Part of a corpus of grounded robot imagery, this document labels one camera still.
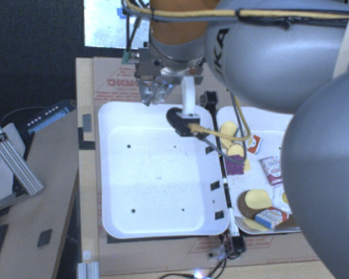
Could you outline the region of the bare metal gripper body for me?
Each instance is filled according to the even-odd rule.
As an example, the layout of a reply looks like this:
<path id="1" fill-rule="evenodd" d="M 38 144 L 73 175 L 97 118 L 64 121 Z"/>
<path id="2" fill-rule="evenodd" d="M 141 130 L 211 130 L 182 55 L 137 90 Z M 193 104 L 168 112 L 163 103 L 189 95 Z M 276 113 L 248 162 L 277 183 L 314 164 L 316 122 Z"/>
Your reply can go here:
<path id="1" fill-rule="evenodd" d="M 154 48 L 140 48 L 135 62 L 135 77 L 140 81 L 159 84 L 181 84 L 192 77 L 195 84 L 203 81 L 203 59 L 179 60 L 166 56 Z"/>

